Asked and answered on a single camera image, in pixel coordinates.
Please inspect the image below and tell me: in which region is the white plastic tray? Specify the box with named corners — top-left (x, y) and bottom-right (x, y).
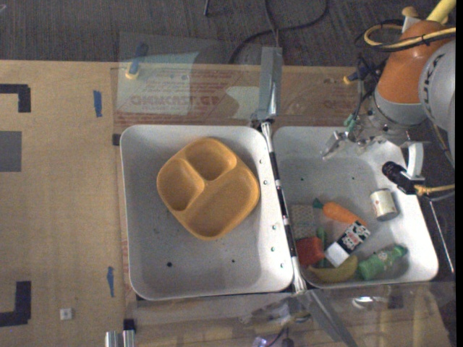
top-left (271, 125), bottom-right (440, 289)
top-left (119, 124), bottom-right (294, 301)

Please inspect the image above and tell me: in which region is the brown cardboard board, red print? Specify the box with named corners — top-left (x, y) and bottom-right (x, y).
top-left (110, 63), bottom-right (366, 303)

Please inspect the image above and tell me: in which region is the small white can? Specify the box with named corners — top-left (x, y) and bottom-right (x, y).
top-left (369, 188), bottom-right (399, 221)

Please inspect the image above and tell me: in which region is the cow print milk carton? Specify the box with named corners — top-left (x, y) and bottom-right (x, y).
top-left (323, 220), bottom-right (372, 268)

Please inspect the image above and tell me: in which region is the yellow banana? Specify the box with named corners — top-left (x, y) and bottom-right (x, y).
top-left (307, 254), bottom-right (359, 284)

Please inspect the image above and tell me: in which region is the orange divided plate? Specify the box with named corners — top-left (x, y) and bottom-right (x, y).
top-left (156, 137), bottom-right (261, 241)

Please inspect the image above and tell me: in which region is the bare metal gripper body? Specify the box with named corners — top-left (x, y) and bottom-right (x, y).
top-left (346, 109), bottom-right (410, 147)

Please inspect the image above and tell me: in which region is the black cylinder on white bracket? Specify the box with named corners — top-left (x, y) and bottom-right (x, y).
top-left (381, 141), bottom-right (427, 195)

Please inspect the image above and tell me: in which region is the thin black and white rod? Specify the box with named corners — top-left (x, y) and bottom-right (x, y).
top-left (260, 121), bottom-right (307, 294)

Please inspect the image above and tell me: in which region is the green narrow stick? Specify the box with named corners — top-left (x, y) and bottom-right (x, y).
top-left (315, 226), bottom-right (329, 269)

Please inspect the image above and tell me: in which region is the green plastic bottle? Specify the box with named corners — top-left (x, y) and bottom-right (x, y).
top-left (357, 244), bottom-right (409, 281)

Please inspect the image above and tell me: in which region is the red cube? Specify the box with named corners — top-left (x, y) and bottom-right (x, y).
top-left (295, 236), bottom-right (326, 267)

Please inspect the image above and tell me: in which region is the orange carrot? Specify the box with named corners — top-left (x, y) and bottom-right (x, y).
top-left (312, 197), bottom-right (368, 227)

